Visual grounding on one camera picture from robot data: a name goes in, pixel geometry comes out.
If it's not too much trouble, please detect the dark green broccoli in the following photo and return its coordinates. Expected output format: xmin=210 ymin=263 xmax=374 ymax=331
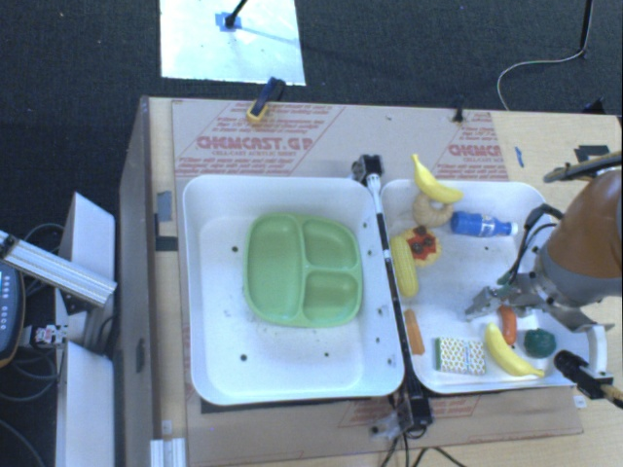
xmin=523 ymin=328 xmax=558 ymax=359

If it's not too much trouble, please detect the blue bottle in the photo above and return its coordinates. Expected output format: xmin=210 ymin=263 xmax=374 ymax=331
xmin=450 ymin=210 xmax=520 ymax=238

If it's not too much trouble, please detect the yellow corn cob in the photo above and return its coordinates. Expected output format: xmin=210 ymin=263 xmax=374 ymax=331
xmin=389 ymin=234 xmax=421 ymax=300

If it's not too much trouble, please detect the green divided plate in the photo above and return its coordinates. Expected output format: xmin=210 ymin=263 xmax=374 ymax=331
xmin=242 ymin=212 xmax=364 ymax=330

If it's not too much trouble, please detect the brown cardboard board red print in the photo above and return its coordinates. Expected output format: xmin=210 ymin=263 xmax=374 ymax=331
xmin=170 ymin=98 xmax=584 ymax=452

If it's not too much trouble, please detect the white plastic tray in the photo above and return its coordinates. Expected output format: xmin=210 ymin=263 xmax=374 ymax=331
xmin=380 ymin=177 xmax=586 ymax=396
xmin=182 ymin=173 xmax=406 ymax=407

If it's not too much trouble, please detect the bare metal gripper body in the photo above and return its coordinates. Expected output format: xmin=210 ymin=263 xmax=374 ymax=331
xmin=499 ymin=271 xmax=556 ymax=312

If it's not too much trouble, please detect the black cylinder on white bracket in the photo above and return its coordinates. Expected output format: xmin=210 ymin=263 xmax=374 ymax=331
xmin=553 ymin=323 xmax=615 ymax=401

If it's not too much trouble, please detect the orange sausage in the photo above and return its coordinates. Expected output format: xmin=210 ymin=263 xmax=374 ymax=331
xmin=497 ymin=304 xmax=519 ymax=346

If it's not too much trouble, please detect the yellow banana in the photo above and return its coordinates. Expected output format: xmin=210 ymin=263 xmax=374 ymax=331
xmin=484 ymin=322 xmax=546 ymax=378
xmin=411 ymin=153 xmax=465 ymax=204

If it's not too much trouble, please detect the orange carrot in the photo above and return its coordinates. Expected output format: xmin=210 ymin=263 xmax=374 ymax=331
xmin=403 ymin=308 xmax=426 ymax=356

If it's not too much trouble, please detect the beige doughnut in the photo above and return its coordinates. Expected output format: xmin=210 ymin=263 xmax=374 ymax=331
xmin=412 ymin=193 xmax=456 ymax=229

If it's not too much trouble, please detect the yellow and red pizza slice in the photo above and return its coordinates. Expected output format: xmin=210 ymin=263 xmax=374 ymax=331
xmin=400 ymin=225 xmax=443 ymax=269

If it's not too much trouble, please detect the thin black and white rod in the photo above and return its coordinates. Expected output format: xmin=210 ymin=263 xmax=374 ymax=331
xmin=367 ymin=172 xmax=423 ymax=401

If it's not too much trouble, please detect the white carton yellow green print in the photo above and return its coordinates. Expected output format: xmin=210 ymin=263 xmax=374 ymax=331
xmin=433 ymin=337 xmax=488 ymax=376

